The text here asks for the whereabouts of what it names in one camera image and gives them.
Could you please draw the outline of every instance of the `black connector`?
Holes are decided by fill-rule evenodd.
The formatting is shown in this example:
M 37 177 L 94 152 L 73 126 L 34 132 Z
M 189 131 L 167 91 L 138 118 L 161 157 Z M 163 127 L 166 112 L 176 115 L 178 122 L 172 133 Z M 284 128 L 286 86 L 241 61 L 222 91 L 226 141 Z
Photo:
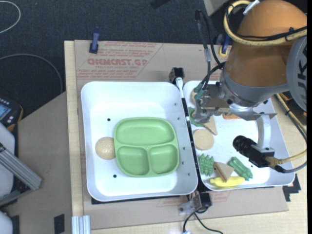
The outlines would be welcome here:
M 252 145 L 256 145 L 252 139 L 244 136 L 237 136 L 233 141 L 234 148 L 257 167 L 268 167 L 270 163 L 266 160 L 268 156 L 274 156 L 274 152 L 260 152 Z
M 172 68 L 170 74 L 169 74 L 169 81 L 173 85 L 176 84 L 176 78 L 181 77 L 184 78 L 184 70 L 183 68 Z

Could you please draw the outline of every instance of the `white cable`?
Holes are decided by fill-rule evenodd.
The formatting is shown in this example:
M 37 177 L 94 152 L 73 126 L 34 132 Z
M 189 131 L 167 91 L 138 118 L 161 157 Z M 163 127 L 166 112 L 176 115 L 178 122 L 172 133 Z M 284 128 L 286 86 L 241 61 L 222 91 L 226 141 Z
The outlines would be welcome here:
M 6 31 L 8 31 L 9 29 L 12 29 L 20 21 L 21 12 L 20 12 L 20 8 L 13 2 L 9 2 L 9 1 L 0 1 L 0 2 L 9 3 L 9 4 L 15 6 L 17 8 L 17 10 L 19 11 L 19 18 L 17 19 L 17 21 L 12 26 L 8 27 L 7 29 L 0 31 L 0 34 L 2 34 Z

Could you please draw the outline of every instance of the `white tray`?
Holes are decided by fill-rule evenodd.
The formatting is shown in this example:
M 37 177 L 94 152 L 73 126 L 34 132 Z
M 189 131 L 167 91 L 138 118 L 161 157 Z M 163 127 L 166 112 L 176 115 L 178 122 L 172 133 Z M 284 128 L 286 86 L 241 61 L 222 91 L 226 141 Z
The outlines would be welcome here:
M 189 81 L 184 85 L 183 92 L 188 107 L 195 107 L 191 100 L 192 90 L 200 83 L 200 81 Z M 271 100 L 267 104 L 261 103 L 254 109 L 255 112 L 274 113 L 274 108 Z M 248 158 L 241 155 L 233 147 L 233 140 L 238 135 L 243 135 L 247 138 L 257 142 L 258 140 L 258 128 L 256 121 L 245 121 L 243 119 L 224 119 L 223 116 L 214 116 L 215 125 L 217 129 L 217 135 L 214 135 L 214 145 L 211 149 L 202 151 L 196 150 L 197 159 L 204 153 L 214 157 L 214 161 L 227 164 L 230 159 L 235 156 L 242 163 L 250 168 L 253 178 L 249 181 L 245 181 L 242 184 L 233 188 L 217 187 L 210 183 L 210 178 L 219 177 L 217 171 L 213 171 L 211 176 L 201 175 L 201 180 L 204 185 L 213 191 L 224 191 L 232 189 L 244 189 L 244 188 L 256 188 L 256 187 L 269 187 L 269 186 L 282 186 L 292 183 L 294 180 L 294 173 L 282 174 L 271 168 L 258 168 L 248 161 Z M 287 158 L 289 153 L 284 142 L 284 138 L 280 131 L 276 117 L 271 119 L 272 138 L 271 147 L 275 149 L 276 158 Z M 192 124 L 192 131 L 203 127 L 197 127 Z M 291 162 L 283 164 L 283 168 L 292 169 Z
M 85 134 L 87 187 L 98 201 L 187 195 L 197 187 L 197 174 L 179 90 L 168 82 L 92 81 L 81 91 Z M 169 175 L 131 177 L 116 159 L 104 160 L 95 151 L 102 137 L 113 137 L 115 125 L 129 117 L 159 117 L 174 127 L 180 154 Z

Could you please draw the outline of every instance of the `round beige toy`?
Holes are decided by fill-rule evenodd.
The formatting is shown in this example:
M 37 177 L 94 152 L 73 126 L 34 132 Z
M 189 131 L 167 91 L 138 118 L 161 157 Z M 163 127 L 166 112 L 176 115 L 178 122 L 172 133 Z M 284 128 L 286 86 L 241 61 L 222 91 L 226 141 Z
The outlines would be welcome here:
M 208 150 L 214 145 L 214 136 L 207 129 L 198 129 L 194 132 L 195 147 L 200 150 Z
M 100 138 L 96 143 L 96 152 L 103 159 L 115 158 L 114 139 L 111 137 Z

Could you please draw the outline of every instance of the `green divided plate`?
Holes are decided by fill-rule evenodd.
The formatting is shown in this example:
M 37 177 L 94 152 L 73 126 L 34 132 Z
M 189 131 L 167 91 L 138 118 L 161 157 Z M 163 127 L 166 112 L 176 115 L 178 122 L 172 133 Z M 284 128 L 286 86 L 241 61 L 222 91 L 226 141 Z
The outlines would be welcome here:
M 166 175 L 179 165 L 176 132 L 161 118 L 121 120 L 115 127 L 114 145 L 118 166 L 130 176 Z

